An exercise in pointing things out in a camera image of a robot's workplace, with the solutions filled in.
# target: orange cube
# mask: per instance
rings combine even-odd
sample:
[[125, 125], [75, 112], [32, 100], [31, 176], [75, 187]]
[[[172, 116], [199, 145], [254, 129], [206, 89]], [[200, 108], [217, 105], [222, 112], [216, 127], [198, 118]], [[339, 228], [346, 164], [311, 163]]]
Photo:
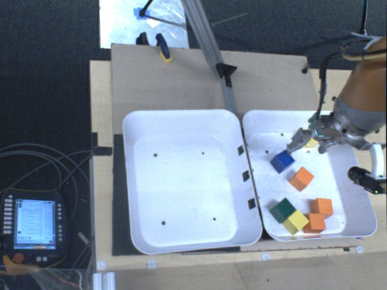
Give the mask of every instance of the orange cube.
[[305, 168], [301, 167], [299, 171], [289, 180], [298, 191], [302, 191], [311, 182], [314, 176]]
[[320, 233], [325, 230], [325, 219], [323, 214], [307, 214], [309, 224], [304, 227], [304, 233]]
[[333, 215], [332, 200], [317, 198], [311, 202], [310, 210], [314, 214], [323, 214], [324, 218], [328, 218]]

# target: red button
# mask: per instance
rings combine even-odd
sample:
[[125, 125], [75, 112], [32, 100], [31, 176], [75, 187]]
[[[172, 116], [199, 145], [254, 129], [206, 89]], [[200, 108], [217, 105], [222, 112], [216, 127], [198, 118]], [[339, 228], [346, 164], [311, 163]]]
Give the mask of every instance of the red button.
[[12, 258], [12, 262], [16, 264], [21, 264], [23, 261], [24, 255], [22, 253], [16, 253]]

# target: white tray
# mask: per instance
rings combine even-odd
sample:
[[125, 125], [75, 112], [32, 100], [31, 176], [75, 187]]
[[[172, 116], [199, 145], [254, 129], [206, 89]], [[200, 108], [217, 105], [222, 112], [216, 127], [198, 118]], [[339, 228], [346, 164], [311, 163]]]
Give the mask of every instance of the white tray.
[[[243, 129], [253, 169], [263, 223], [268, 234], [280, 241], [325, 237], [360, 237], [372, 235], [377, 226], [368, 193], [347, 176], [357, 166], [354, 149], [349, 145], [332, 146], [321, 155], [302, 148], [291, 155], [296, 160], [278, 174], [270, 160], [286, 149], [300, 128], [308, 127], [312, 111], [250, 111], [243, 117]], [[304, 166], [314, 175], [310, 185], [299, 192], [288, 180]], [[320, 235], [299, 231], [292, 236], [269, 210], [287, 198], [302, 213], [310, 213], [310, 202], [330, 198], [334, 214], [325, 220], [327, 229]]]
[[[129, 218], [145, 254], [255, 243], [262, 223], [235, 115], [137, 111], [123, 122]], [[249, 179], [244, 181], [243, 173]]]

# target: screen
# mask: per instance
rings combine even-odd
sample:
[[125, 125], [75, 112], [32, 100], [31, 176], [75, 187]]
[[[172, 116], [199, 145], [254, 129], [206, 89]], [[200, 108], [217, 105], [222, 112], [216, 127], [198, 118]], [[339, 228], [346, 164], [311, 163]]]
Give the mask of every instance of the screen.
[[55, 201], [16, 200], [14, 249], [55, 249]]

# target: dark floor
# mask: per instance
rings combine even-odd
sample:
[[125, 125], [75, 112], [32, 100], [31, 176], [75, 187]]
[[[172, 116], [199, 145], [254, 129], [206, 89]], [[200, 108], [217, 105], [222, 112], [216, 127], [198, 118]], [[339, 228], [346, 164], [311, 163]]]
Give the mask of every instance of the dark floor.
[[[221, 49], [305, 55], [313, 68], [337, 49], [320, 36], [358, 31], [363, 8], [363, 0], [203, 0], [203, 4], [214, 22], [249, 14], [214, 28]], [[369, 0], [369, 34], [386, 34], [386, 6], [387, 0]], [[99, 48], [99, 0], [0, 0], [0, 15], [0, 147], [28, 142], [64, 153], [90, 149], [88, 64], [110, 57], [109, 50]], [[191, 47], [196, 47], [189, 37]], [[330, 67], [353, 65], [337, 60]], [[0, 189], [32, 166], [28, 159], [0, 162]], [[50, 179], [50, 175], [41, 178], [45, 183]], [[63, 268], [73, 266], [84, 246], [76, 233], [89, 239], [91, 235], [88, 185], [79, 181], [84, 201], [72, 225], [73, 248]]]

